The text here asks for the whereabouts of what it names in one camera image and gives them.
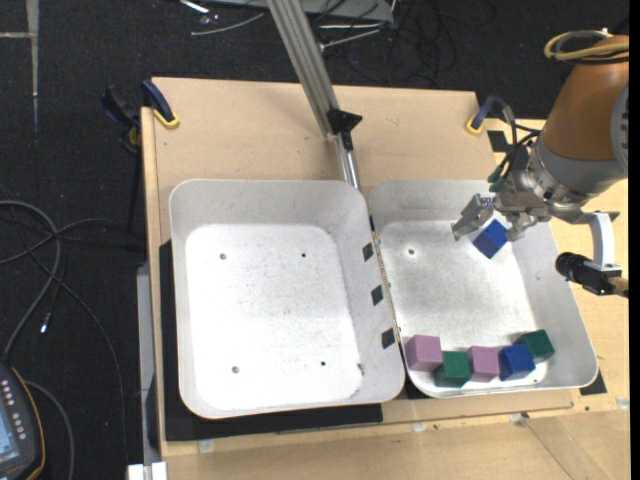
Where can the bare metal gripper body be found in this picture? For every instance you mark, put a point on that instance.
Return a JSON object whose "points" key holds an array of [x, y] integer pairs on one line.
{"points": [[522, 193]]}

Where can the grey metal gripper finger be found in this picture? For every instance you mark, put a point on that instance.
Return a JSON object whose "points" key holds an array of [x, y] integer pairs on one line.
{"points": [[520, 224], [470, 218]]}

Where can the blue cube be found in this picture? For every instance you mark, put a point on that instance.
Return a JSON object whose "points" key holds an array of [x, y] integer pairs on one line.
{"points": [[516, 362], [491, 240]]}

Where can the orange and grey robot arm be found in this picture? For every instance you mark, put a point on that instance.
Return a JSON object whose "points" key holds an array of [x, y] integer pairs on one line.
{"points": [[585, 113]]}

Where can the white plastic tray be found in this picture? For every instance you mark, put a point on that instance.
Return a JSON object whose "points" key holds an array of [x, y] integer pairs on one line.
{"points": [[270, 313], [460, 303]]}

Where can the green cube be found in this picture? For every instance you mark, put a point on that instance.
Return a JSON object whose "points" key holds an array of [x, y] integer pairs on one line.
{"points": [[454, 368], [539, 343]]}

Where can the purple cube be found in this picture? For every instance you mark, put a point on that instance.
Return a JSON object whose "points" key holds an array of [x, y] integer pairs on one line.
{"points": [[424, 352], [484, 363]]}

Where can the pale wood board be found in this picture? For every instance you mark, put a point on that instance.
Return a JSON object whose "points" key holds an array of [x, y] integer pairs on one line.
{"points": [[260, 138]]}

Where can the black cylinder on white bracket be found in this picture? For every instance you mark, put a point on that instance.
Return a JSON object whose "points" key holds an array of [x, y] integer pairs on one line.
{"points": [[582, 268]]}

